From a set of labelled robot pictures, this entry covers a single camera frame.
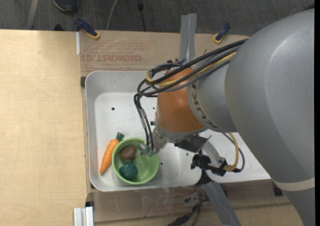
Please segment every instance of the toy carrot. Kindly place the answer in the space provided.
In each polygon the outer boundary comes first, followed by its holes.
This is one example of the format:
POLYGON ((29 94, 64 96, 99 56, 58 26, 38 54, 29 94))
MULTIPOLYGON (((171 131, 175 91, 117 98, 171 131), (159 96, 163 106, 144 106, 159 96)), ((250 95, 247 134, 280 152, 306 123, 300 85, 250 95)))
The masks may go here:
POLYGON ((122 141, 123 137, 125 137, 123 134, 121 134, 120 132, 117 133, 116 138, 112 139, 104 152, 104 156, 102 158, 102 162, 101 162, 101 167, 100 167, 100 174, 103 174, 107 167, 110 165, 111 163, 111 158, 112 158, 112 153, 114 152, 115 147, 118 145, 118 143, 120 141, 122 141))

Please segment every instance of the black connector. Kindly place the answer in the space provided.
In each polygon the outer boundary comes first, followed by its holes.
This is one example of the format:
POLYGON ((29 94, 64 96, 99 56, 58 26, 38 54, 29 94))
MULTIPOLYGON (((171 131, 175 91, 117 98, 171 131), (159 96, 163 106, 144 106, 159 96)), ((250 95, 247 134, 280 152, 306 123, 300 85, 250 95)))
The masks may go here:
POLYGON ((189 220, 187 215, 177 218, 174 222, 168 224, 168 226, 180 226, 189 220))

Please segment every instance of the yellow cable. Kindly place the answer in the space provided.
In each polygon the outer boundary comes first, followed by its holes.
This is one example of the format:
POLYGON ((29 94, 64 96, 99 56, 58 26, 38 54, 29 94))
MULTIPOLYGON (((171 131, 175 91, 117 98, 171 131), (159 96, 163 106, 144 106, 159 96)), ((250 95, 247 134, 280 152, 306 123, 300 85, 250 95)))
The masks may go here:
MULTIPOLYGON (((231 53, 231 54, 229 54, 229 55, 227 55, 227 56, 225 56, 225 57, 223 57, 222 59, 218 60, 217 62, 214 62, 214 63, 208 65, 207 67, 205 67, 205 68, 202 69, 201 71, 197 72, 197 73, 194 74, 192 77, 189 77, 188 79, 194 78, 194 77, 198 76, 199 74, 201 74, 201 73, 203 73, 203 72, 205 72, 205 71, 210 70, 211 68, 215 67, 216 65, 218 65, 218 64, 220 64, 220 63, 222 63, 222 62, 224 62, 224 61, 226 61, 226 60, 228 60, 228 59, 230 59, 231 57, 233 57, 233 56, 235 55, 235 53, 236 53, 236 51, 233 52, 233 53, 231 53)), ((149 82, 152 82, 152 79, 150 78, 150 71, 146 74, 146 77, 145 77, 145 78, 146 78, 149 82)), ((172 84, 172 83, 174 83, 174 82, 176 82, 176 81, 178 81, 178 80, 171 80, 171 81, 165 81, 165 82, 162 81, 162 82, 159 82, 159 83, 156 84, 156 85, 161 85, 161 86, 166 87, 166 86, 168 86, 168 85, 170 85, 170 84, 172 84)))
POLYGON ((239 159, 239 147, 238 147, 238 143, 234 137, 234 135, 232 133, 228 133, 230 135, 230 137, 232 138, 233 142, 234 142, 234 146, 235 146, 235 162, 233 165, 225 165, 223 167, 224 170, 231 172, 234 169, 236 169, 237 164, 238 164, 238 159, 239 159))

